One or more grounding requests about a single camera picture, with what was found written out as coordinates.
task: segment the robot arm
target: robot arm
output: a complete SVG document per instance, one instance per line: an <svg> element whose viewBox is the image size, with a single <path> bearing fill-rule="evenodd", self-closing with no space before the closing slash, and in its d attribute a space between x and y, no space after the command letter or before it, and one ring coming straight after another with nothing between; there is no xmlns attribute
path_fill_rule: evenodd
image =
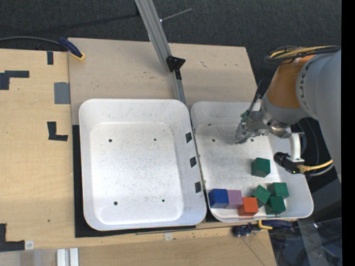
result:
<svg viewBox="0 0 355 266"><path fill-rule="evenodd" d="M290 137L290 125L304 117L312 117L319 122L341 180L341 49L320 48L321 54L313 48L282 54L284 60L292 61L277 68L261 100L260 110L252 110L255 97L241 116L235 141L242 144L250 137L268 133Z"/></svg>

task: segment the empty white tray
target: empty white tray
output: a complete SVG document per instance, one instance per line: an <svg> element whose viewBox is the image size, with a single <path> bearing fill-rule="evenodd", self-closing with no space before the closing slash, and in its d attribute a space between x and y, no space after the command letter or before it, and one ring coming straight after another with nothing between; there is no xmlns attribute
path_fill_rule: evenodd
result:
<svg viewBox="0 0 355 266"><path fill-rule="evenodd" d="M97 230L192 226L206 215L190 114L177 100L79 109L84 217Z"/></svg>
<svg viewBox="0 0 355 266"><path fill-rule="evenodd" d="M277 218L308 217L313 212L313 199L305 176L290 174L273 160L276 152L291 153L290 141L269 134L249 139L244 144L235 144L234 135L240 115L249 105L201 101L191 108L206 192L214 188L241 190L242 196L248 197L258 185L267 188L273 182L285 182L290 195L284 200L286 211ZM264 178L251 175L251 162L257 157L270 160L271 172ZM264 206L253 217L239 216L237 209L210 209L214 217L222 222L275 218L275 215L266 214Z"/></svg>

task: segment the purple cube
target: purple cube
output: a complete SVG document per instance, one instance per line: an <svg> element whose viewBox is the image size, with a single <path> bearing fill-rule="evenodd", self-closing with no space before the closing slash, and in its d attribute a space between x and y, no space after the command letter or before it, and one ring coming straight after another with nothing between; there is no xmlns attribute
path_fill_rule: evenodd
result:
<svg viewBox="0 0 355 266"><path fill-rule="evenodd" d="M243 205L243 197L241 190L227 190L229 204L225 209L238 209Z"/></svg>

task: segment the metal rod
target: metal rod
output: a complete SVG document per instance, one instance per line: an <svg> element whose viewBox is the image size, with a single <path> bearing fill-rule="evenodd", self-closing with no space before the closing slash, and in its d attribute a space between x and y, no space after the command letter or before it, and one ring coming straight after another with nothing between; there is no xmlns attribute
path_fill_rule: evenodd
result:
<svg viewBox="0 0 355 266"><path fill-rule="evenodd" d="M182 81L177 79L175 72L170 72L166 62L166 59L172 54L165 33L161 26L160 19L154 7L153 0L134 1L138 7L140 16L142 17L145 28L148 31L149 39L153 44L160 63L173 77L175 98L186 104Z"/></svg>

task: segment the wooden table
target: wooden table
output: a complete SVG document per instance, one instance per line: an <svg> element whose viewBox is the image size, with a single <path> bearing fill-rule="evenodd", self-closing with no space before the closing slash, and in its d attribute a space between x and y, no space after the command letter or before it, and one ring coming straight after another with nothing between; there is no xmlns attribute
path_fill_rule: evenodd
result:
<svg viewBox="0 0 355 266"><path fill-rule="evenodd" d="M35 249L81 247L83 253L98 245L164 245L164 233L75 238L72 125L78 124L79 105L87 98L174 96L170 75L163 72L150 43L70 40L85 53L84 61L54 52L54 62L48 64L47 52L0 50L0 73L27 70L30 74L10 78L9 90L0 90L0 223L7 223L6 239L33 241ZM245 48L170 46L173 55L186 59L181 73L189 108L199 100L252 99L256 84ZM69 80L71 104L55 104L54 84ZM57 123L57 134L68 135L67 141L48 140L49 121ZM189 245L202 238L206 244L222 238L226 243L238 241L226 228L232 225L236 223L202 222L196 229L172 232L169 243L181 239ZM270 256L268 236L258 233L257 237Z"/></svg>

